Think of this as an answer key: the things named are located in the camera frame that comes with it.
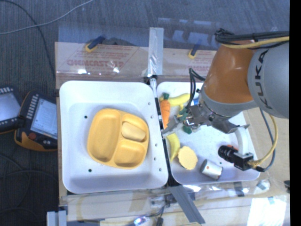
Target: white tray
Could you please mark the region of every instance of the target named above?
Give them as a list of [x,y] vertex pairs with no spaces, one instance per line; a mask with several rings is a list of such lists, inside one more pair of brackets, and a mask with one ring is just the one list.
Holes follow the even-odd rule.
[[[150,142],[144,162],[135,169],[119,169],[94,161],[87,137],[94,115],[114,108],[146,121]],[[138,82],[68,81],[60,88],[62,175],[75,194],[153,189],[168,179],[163,142],[153,92]]]
[[[197,83],[196,88],[201,89],[203,83]],[[176,97],[184,93],[190,93],[190,83],[189,82],[163,82],[157,87],[158,97],[162,93],[168,93],[170,97]],[[177,115],[179,112],[178,107],[172,107],[170,113],[170,119],[173,115]],[[246,125],[243,113],[231,118],[230,122],[236,125]],[[226,162],[218,154],[218,149],[222,145],[233,145],[238,146],[238,141],[235,133],[224,134],[213,127],[208,127],[206,125],[202,126],[201,129],[195,133],[187,134],[183,130],[178,130],[177,136],[180,140],[181,146],[187,145],[191,147],[198,157],[198,163],[193,170],[186,170],[179,163],[176,157],[171,163],[171,172],[174,179],[183,185],[200,185],[216,182],[237,182],[237,181],[249,181],[255,180],[259,176],[259,172],[249,169],[246,171],[241,171],[233,166],[232,163]],[[257,159],[253,143],[247,129],[247,137],[249,142],[249,152],[254,154],[254,158]],[[167,150],[170,154],[170,144],[166,140]],[[222,174],[220,178],[216,181],[211,177],[208,177],[201,173],[199,170],[203,161],[207,159],[214,164],[223,167]]]

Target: screen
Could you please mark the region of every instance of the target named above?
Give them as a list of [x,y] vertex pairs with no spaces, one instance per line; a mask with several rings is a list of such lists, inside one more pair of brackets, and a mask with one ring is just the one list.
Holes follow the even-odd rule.
[[57,139],[56,104],[39,99],[31,130]]
[[18,116],[20,105],[13,93],[0,94],[0,121]]

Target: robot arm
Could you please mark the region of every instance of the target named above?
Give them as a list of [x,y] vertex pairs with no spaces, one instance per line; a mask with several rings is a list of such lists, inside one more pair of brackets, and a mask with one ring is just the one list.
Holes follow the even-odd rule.
[[[255,107],[270,115],[289,119],[288,33],[269,32],[252,34],[250,37],[233,34],[223,36],[224,30],[221,36],[220,32],[216,34],[216,40],[223,44],[214,56],[202,88],[195,90],[192,87],[192,98],[195,91],[199,93],[198,104],[190,106],[190,100],[182,111],[182,117],[175,117],[162,131],[163,137],[183,125],[192,131],[200,129],[202,125],[212,126],[226,134],[235,132],[240,137],[242,128],[246,129],[248,125],[234,125],[229,119]],[[250,39],[256,36],[267,40],[251,42]],[[225,40],[225,37],[230,37],[234,42]],[[190,70],[190,81],[195,84],[192,76],[193,71]],[[246,153],[246,148],[241,145],[239,151],[231,153],[233,157],[238,157],[238,168],[250,168],[244,167],[245,162],[252,159]],[[223,157],[226,154],[229,155],[229,151],[220,148],[219,155]]]

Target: black cable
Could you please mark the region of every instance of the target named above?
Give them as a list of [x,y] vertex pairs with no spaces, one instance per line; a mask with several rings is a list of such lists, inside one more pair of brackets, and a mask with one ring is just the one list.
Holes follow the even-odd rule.
[[189,109],[191,107],[191,103],[193,101],[195,92],[196,92],[196,80],[195,78],[199,79],[200,81],[205,81],[205,78],[197,74],[192,68],[189,68],[189,76],[190,76],[190,98],[185,106],[186,113],[189,112]]
[[[27,16],[32,20],[32,22],[34,23],[34,25],[38,25],[37,22],[33,19],[33,17],[27,12],[26,9],[24,9],[22,6],[20,6],[19,4],[15,3],[15,2],[12,2],[12,1],[9,1],[9,0],[0,0],[0,2],[7,2],[7,3],[11,3],[17,7],[19,7],[23,12],[25,12],[27,14]],[[48,59],[48,63],[49,63],[49,66],[50,66],[50,69],[51,69],[51,72],[52,72],[52,75],[55,79],[55,70],[54,70],[54,67],[52,66],[52,63],[51,63],[51,59],[50,59],[50,55],[49,55],[49,51],[47,49],[47,45],[46,45],[46,40],[45,40],[45,37],[44,37],[44,34],[42,32],[42,30],[40,29],[39,26],[36,27],[38,29],[38,31],[40,32],[41,34],[41,37],[43,39],[43,43],[44,43],[44,47],[45,47],[45,52],[46,52],[46,55],[47,55],[47,59]]]
[[86,4],[88,4],[88,3],[92,2],[92,1],[95,1],[95,0],[89,0],[89,1],[87,1],[87,2],[84,2],[84,3],[82,3],[82,4],[79,4],[79,5],[77,5],[76,7],[72,8],[71,10],[69,10],[69,11],[68,11],[67,13],[65,13],[64,15],[62,15],[62,16],[60,16],[60,17],[58,17],[58,18],[56,18],[56,19],[54,19],[54,20],[52,20],[52,21],[50,21],[50,22],[46,22],[46,23],[42,23],[42,24],[36,24],[36,25],[32,25],[32,26],[27,26],[27,27],[25,27],[25,28],[16,29],[16,30],[13,30],[13,31],[0,32],[0,35],[9,34],[9,33],[13,33],[13,32],[18,32],[18,31],[21,31],[21,30],[30,29],[30,28],[34,28],[34,27],[37,27],[37,26],[41,27],[41,26],[45,26],[45,25],[48,25],[48,24],[52,24],[52,23],[54,23],[54,22],[56,22],[56,21],[62,19],[63,17],[66,17],[68,14],[70,14],[70,13],[73,12],[74,10],[76,10],[76,9],[78,9],[78,8],[84,6],[84,5],[86,5]]
[[156,217],[156,216],[159,216],[159,215],[161,217],[163,212],[164,212],[164,208],[165,208],[165,205],[162,208],[160,208],[160,210],[158,212],[156,212],[154,214],[146,215],[146,217],[151,218],[151,217]]
[[[7,197],[6,199],[8,201],[9,207],[10,207],[8,209],[1,210],[0,211],[0,217],[1,217],[2,214],[7,213],[7,212],[18,212],[19,213],[20,211],[27,211],[27,212],[31,213],[32,215],[34,215],[35,218],[38,218],[38,215],[35,214],[32,210],[29,210],[27,208],[23,208],[23,207],[19,206],[22,203],[22,201],[24,200],[24,198],[25,198],[25,196],[26,196],[26,194],[28,192],[29,185],[30,185],[30,176],[31,176],[31,173],[37,173],[37,174],[42,174],[42,175],[48,176],[51,179],[53,179],[53,181],[55,181],[56,183],[58,183],[58,180],[54,176],[52,176],[51,174],[49,174],[49,173],[46,173],[46,172],[43,172],[43,171],[40,171],[40,170],[33,170],[33,169],[31,169],[31,164],[30,164],[30,169],[22,169],[22,167],[18,163],[16,163],[14,160],[10,159],[9,157],[7,157],[5,155],[2,155],[2,154],[0,154],[0,157],[3,158],[3,159],[5,159],[5,160],[7,160],[7,163],[10,162],[10,163],[14,164],[15,166],[17,166],[20,169],[19,171],[14,171],[14,172],[7,173],[7,168],[5,168],[4,175],[0,177],[0,178],[3,179],[4,194]],[[6,177],[8,177],[8,176],[13,176],[13,175],[17,175],[17,174],[23,174],[23,173],[29,174],[29,178],[28,178],[29,180],[28,180],[28,184],[27,184],[27,187],[26,187],[26,190],[25,190],[25,194],[22,197],[22,200],[16,206],[12,206],[9,203],[8,193],[6,193],[6,181],[5,180],[6,180]],[[32,223],[44,223],[46,221],[44,219],[43,220],[32,220],[32,219],[28,219],[28,218],[25,218],[25,217],[22,217],[22,218],[24,220],[32,222]]]
[[157,218],[156,226],[162,226],[163,225],[163,218],[162,218],[163,212],[164,212],[164,206],[162,208],[162,212],[161,212],[160,216]]
[[[273,138],[271,129],[270,129],[270,127],[269,127],[269,123],[268,123],[268,121],[267,121],[267,118],[265,117],[265,115],[264,115],[262,109],[260,109],[260,112],[261,112],[261,115],[262,115],[262,117],[263,117],[263,120],[264,120],[264,122],[265,122],[265,124],[266,124],[266,126],[267,126],[267,129],[268,129],[268,132],[269,132],[269,137],[270,137],[270,139],[271,139],[271,141],[272,141],[272,144],[274,144],[274,138]],[[275,157],[276,157],[276,150],[273,151],[272,159],[271,159],[269,165],[268,165],[266,168],[262,168],[262,167],[260,167],[260,166],[257,166],[257,167],[255,168],[255,170],[256,170],[256,171],[259,171],[259,172],[265,172],[265,171],[267,171],[267,170],[270,169],[270,167],[273,165],[274,160],[275,160]]]
[[274,47],[280,46],[280,45],[288,43],[288,42],[289,41],[283,41],[283,42],[275,43],[275,44],[268,45],[268,46],[260,46],[260,47],[248,48],[248,49],[254,49],[254,50],[256,50],[256,49],[261,49],[261,48],[274,48]]
[[[1,157],[1,158],[4,158],[4,159],[7,160],[7,162],[6,162],[5,166],[4,166],[4,174],[3,174],[2,178],[3,178],[3,188],[4,188],[5,199],[6,199],[7,203],[8,203],[8,205],[9,205],[11,208],[13,208],[13,207],[18,207],[18,206],[22,203],[22,201],[24,200],[24,198],[25,198],[25,196],[26,196],[26,193],[25,193],[25,194],[23,195],[22,199],[20,199],[20,202],[17,203],[16,206],[12,206],[12,204],[11,204],[10,201],[9,201],[8,194],[6,193],[6,188],[7,188],[7,187],[6,187],[6,175],[7,175],[7,171],[8,171],[8,163],[10,162],[10,163],[14,164],[15,166],[17,166],[20,170],[23,170],[22,167],[21,167],[19,164],[17,164],[14,160],[11,159],[11,158],[13,157],[13,155],[15,154],[16,150],[17,150],[17,146],[15,146],[15,148],[13,149],[13,151],[12,151],[12,153],[10,154],[9,157],[6,157],[6,156],[0,154],[0,157]],[[28,175],[27,188],[26,188],[26,190],[25,190],[26,192],[27,192],[27,190],[28,190],[28,188],[29,188],[29,185],[30,185],[30,177],[31,177],[31,176],[30,176],[30,174],[29,174],[29,175]]]
[[233,41],[236,40],[263,40],[263,39],[273,39],[289,36],[289,31],[279,31],[279,32],[259,32],[251,34],[241,34],[235,35],[232,32],[220,28],[215,32],[215,40],[219,43],[224,44],[236,44]]

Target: yellow cheese slice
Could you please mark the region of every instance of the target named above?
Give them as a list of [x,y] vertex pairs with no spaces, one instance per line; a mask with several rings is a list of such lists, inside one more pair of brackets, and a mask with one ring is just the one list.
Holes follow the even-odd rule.
[[194,169],[198,162],[198,158],[195,152],[186,145],[180,148],[178,158],[180,164],[187,170]]

